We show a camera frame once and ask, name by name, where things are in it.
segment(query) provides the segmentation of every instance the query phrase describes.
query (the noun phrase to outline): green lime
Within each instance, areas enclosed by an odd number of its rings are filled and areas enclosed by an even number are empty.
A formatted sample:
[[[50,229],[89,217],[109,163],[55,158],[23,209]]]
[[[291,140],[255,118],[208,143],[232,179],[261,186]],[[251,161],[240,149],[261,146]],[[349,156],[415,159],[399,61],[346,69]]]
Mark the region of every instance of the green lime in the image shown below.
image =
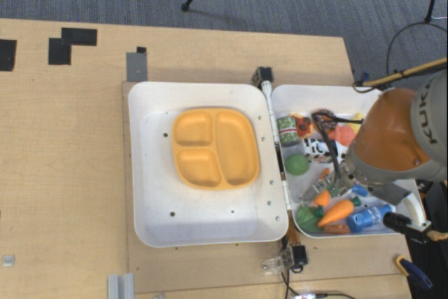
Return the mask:
[[[286,158],[285,168],[288,173],[299,176],[304,174],[309,169],[309,163],[303,155],[291,155]]]

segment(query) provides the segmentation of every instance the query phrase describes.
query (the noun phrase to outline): blue bottle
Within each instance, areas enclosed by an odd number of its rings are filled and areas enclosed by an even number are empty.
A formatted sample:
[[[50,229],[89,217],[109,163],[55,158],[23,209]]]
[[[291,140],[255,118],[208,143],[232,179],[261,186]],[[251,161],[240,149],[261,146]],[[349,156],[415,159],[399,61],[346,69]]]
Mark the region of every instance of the blue bottle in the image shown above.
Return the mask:
[[[358,233],[366,227],[372,227],[383,221],[384,214],[392,212],[394,209],[391,205],[385,204],[382,207],[370,207],[363,209],[356,214],[350,214],[347,217],[347,224],[352,232]]]

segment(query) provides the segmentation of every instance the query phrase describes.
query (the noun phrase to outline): toy carrot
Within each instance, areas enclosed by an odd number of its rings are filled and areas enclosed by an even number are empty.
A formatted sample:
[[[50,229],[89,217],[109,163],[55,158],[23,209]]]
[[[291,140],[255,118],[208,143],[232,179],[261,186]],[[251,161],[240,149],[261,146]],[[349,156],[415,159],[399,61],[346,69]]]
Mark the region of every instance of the toy carrot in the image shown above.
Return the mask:
[[[339,201],[325,213],[325,216],[323,216],[317,225],[319,227],[324,227],[329,223],[343,219],[353,212],[355,206],[359,205],[361,205],[361,201],[358,197],[355,197],[352,200]]]
[[[316,206],[326,206],[330,201],[330,192],[328,190],[323,190],[323,192],[313,199],[313,202]]]
[[[320,180],[323,181],[326,176],[330,174],[330,169],[325,168],[322,172]],[[316,206],[326,206],[330,201],[330,192],[328,190],[324,190],[321,194],[319,194],[316,198],[313,199],[313,202]]]

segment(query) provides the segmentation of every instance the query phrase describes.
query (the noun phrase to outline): wooden tabletop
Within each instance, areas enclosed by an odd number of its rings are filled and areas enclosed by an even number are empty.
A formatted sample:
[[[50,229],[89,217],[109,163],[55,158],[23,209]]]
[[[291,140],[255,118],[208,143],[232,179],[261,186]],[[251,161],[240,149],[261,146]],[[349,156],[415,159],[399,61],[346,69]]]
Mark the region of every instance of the wooden tabletop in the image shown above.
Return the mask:
[[[72,46],[70,66],[48,65],[49,38],[63,27],[97,29],[97,45]],[[248,83],[259,66],[274,69],[274,85],[353,80],[341,38],[0,20],[0,39],[17,41],[14,70],[0,71],[0,256],[15,255],[13,267],[0,267],[2,299],[106,298],[109,274],[137,270],[128,261],[122,110],[126,53],[137,46],[147,49],[150,81]],[[302,240],[310,264],[291,278],[298,291],[410,298],[393,264],[409,256],[403,236]],[[282,298],[280,279],[258,269],[269,245],[206,246],[196,259],[190,249],[149,249],[157,283],[136,297]],[[219,269],[224,253],[235,265],[246,258],[246,275]],[[204,259],[217,269],[201,280]]]

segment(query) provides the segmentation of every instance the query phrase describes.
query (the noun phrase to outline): orange plate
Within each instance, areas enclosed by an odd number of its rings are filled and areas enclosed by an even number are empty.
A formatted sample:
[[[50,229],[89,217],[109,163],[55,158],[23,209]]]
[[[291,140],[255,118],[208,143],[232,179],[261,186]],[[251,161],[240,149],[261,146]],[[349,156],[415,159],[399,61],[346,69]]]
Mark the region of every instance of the orange plate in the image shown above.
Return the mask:
[[[174,121],[172,133],[176,170],[189,186],[240,188],[258,177],[256,138],[242,113],[221,108],[184,111]]]

